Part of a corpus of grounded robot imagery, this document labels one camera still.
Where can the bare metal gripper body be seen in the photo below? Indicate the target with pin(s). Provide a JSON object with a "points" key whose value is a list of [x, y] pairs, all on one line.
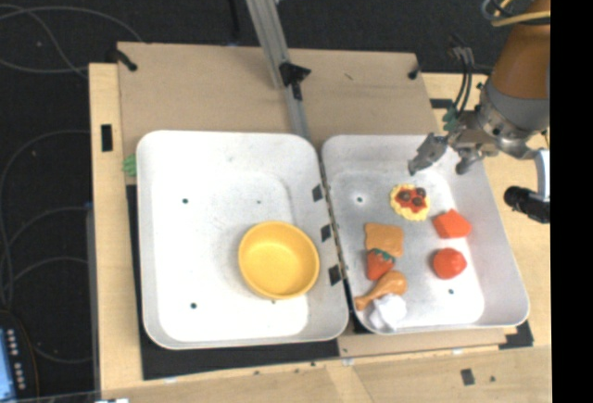
{"points": [[482, 134]]}

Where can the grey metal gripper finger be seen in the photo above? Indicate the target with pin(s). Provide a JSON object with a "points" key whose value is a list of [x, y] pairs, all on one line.
{"points": [[427, 152], [468, 161]]}

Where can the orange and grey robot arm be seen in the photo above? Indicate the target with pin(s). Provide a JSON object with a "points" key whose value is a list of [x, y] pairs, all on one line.
{"points": [[521, 63]]}

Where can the yellow and red pizza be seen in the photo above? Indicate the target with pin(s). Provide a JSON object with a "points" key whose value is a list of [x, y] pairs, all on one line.
{"points": [[410, 203]]}

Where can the orange wedge block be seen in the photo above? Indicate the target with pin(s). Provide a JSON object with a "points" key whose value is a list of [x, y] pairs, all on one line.
{"points": [[451, 225]]}

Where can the brown toast slice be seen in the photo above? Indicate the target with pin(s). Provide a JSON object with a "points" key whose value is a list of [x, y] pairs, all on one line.
{"points": [[384, 236]]}

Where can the red tomato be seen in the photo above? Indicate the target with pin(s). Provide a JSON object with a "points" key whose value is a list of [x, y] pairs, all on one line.
{"points": [[449, 263]]}

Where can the red strawberry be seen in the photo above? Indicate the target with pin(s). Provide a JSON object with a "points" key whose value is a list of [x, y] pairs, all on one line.
{"points": [[377, 266]]}

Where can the brown chicken drumstick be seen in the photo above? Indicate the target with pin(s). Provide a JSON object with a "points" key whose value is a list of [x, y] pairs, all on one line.
{"points": [[391, 284]]}

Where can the white plastic tray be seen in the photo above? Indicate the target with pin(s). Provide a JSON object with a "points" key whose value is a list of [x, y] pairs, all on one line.
{"points": [[204, 253], [463, 304]]}

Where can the white crumpled lump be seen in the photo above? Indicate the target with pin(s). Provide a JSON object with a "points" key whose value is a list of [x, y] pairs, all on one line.
{"points": [[389, 312]]}

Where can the yellow bowl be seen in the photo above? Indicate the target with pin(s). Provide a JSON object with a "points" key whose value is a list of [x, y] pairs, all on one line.
{"points": [[278, 260]]}

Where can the brown cardboard board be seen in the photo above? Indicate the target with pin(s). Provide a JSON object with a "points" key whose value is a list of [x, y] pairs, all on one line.
{"points": [[204, 91]]}

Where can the black cylinder on white bracket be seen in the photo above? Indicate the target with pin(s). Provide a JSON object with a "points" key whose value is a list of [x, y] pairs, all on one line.
{"points": [[528, 203]]}

